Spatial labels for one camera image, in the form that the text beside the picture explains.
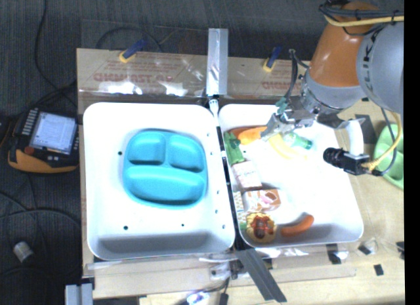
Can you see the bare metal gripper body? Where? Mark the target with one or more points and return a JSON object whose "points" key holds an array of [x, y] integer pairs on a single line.
{"points": [[300, 111]]}

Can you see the pink and white carton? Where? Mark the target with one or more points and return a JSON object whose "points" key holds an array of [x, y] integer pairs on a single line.
{"points": [[246, 175]]}

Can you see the clear green bottle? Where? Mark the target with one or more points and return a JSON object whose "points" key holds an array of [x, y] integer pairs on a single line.
{"points": [[300, 140]]}

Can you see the blue divided plate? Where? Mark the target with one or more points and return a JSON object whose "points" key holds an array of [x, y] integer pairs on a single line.
{"points": [[164, 182]]}

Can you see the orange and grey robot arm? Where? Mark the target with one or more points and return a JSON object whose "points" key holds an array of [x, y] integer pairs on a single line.
{"points": [[341, 64]]}

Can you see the brown and white carton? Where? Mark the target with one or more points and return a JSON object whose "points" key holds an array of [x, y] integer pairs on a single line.
{"points": [[264, 199]]}

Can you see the yellow banana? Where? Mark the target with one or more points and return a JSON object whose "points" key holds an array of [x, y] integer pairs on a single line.
{"points": [[285, 150]]}

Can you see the white plastic tray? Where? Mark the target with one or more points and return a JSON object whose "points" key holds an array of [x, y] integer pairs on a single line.
{"points": [[105, 179], [325, 195]]}

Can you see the orange sausage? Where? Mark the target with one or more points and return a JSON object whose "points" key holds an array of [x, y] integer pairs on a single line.
{"points": [[297, 226]]}

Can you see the black cylinder on white bracket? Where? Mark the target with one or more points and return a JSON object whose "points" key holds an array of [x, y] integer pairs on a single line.
{"points": [[344, 159]]}

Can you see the green and white packet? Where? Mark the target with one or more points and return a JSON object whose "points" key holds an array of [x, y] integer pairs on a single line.
{"points": [[238, 207]]}

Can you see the orange carrot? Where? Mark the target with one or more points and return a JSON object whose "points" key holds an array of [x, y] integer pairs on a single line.
{"points": [[250, 134]]}

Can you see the brown cardboard board, red print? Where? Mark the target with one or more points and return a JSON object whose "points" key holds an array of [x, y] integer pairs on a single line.
{"points": [[249, 71]]}

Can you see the small grey can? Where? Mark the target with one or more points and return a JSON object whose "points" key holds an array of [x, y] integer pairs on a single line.
{"points": [[23, 250]]}

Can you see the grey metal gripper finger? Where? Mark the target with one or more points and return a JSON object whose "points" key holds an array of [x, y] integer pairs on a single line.
{"points": [[271, 126], [288, 129]]}

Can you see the yellow pizza slice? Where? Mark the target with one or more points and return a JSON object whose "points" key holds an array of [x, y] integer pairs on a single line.
{"points": [[260, 227]]}

